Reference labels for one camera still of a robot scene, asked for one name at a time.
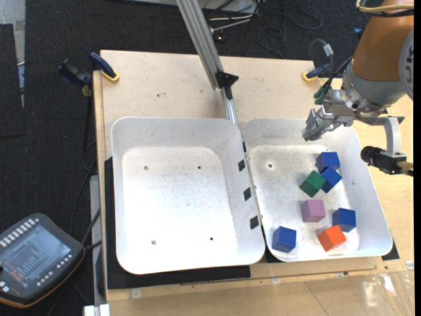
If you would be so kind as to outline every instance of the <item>blue cube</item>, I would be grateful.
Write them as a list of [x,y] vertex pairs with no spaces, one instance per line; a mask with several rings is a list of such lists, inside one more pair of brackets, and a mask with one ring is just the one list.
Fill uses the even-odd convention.
[[293,248],[295,248],[296,242],[297,231],[280,226],[274,232],[272,248],[284,253],[289,253]]
[[342,179],[342,176],[332,167],[328,167],[326,170],[324,170],[322,177],[326,179],[326,182],[322,187],[324,193],[328,193]]
[[316,159],[318,172],[322,174],[328,167],[337,170],[341,164],[336,152],[322,152]]
[[332,224],[338,224],[342,232],[349,232],[357,226],[357,217],[352,209],[339,208],[332,215]]

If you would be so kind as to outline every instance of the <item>screen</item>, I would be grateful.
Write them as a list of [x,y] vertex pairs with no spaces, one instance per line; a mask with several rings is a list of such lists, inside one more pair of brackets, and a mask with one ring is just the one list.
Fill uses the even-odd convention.
[[70,248],[38,225],[14,241],[12,247],[0,255],[3,273],[27,288],[47,268],[62,259]]

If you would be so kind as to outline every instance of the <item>empty white tray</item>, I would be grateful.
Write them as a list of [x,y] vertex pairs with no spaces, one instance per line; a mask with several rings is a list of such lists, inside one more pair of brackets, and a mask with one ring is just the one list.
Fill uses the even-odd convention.
[[224,118],[125,117],[112,126],[111,142],[116,255],[126,271],[260,260],[264,238],[237,126]]
[[[305,119],[255,119],[243,130],[253,182],[269,250],[282,261],[308,261],[343,257],[377,256],[388,253],[392,237],[368,167],[360,158],[355,130],[341,127],[315,142],[306,142],[301,130]],[[327,194],[320,190],[326,217],[319,223],[304,223],[300,205],[312,199],[299,186],[311,171],[318,171],[316,158],[323,151],[336,151],[343,177]],[[347,241],[324,251],[317,235],[332,226],[338,208],[353,209],[357,227],[345,233]],[[272,235],[284,226],[297,231],[297,245],[289,253],[272,249]]]

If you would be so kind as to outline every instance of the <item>wooden table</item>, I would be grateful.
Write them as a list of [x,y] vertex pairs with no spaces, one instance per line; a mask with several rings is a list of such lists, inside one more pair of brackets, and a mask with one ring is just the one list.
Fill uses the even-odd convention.
[[[121,117],[129,116],[212,118],[225,117],[225,114],[222,96],[211,89],[197,55],[102,51],[101,56],[120,74],[120,80],[115,84],[104,79],[100,72],[93,74],[101,224],[105,240],[104,161],[112,155],[112,124]],[[306,83],[301,78],[302,73],[314,68],[310,61],[243,57],[221,57],[221,61],[226,72],[239,76],[232,89],[240,130],[254,118],[307,118],[310,109],[315,107],[312,95],[322,81]],[[334,84],[338,88],[341,81],[335,80]],[[406,117],[401,124],[402,152],[408,155],[409,161],[413,161],[412,107],[412,101],[404,96],[389,110],[390,115]],[[383,127],[371,127],[360,122],[355,122],[353,127],[361,146],[386,147]],[[314,302],[311,299],[314,298],[308,290],[305,291],[305,282],[333,280],[344,273],[357,277],[407,271],[414,263],[413,178],[390,176],[371,167],[370,174],[399,259],[383,261],[381,257],[359,257],[298,263],[267,263],[263,259],[251,265],[251,278],[247,280],[174,284],[135,290],[106,289],[105,298],[111,305],[112,315],[166,315],[171,313],[168,308],[173,311],[172,315],[177,315],[174,304],[191,298],[197,303],[182,308],[180,315],[214,315],[214,307],[219,305],[224,306],[228,315],[229,312],[235,315],[236,298],[245,299],[243,303],[246,303],[250,315],[258,306],[259,310],[262,307],[267,309],[266,315],[271,315],[270,311],[275,311],[286,296],[295,298],[297,305],[311,309]],[[103,261],[107,261],[104,241],[102,247]],[[290,287],[285,291],[273,289],[278,283],[288,283]],[[235,296],[233,305],[225,299],[228,292]],[[301,301],[303,296],[308,297],[307,302]],[[265,305],[260,302],[255,305],[255,299],[264,300]],[[200,313],[197,311],[198,304],[201,305]]]

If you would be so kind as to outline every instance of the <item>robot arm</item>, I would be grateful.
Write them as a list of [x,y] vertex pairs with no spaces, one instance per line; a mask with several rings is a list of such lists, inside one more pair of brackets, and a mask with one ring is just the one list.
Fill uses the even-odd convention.
[[317,140],[354,120],[383,125],[387,149],[366,147],[361,157],[389,174],[412,175],[412,164],[400,152],[399,124],[404,117],[381,117],[387,108],[408,94],[413,99],[414,0],[384,0],[379,7],[357,9],[372,15],[351,61],[340,90],[324,86],[318,93],[318,111],[311,109],[303,137]]

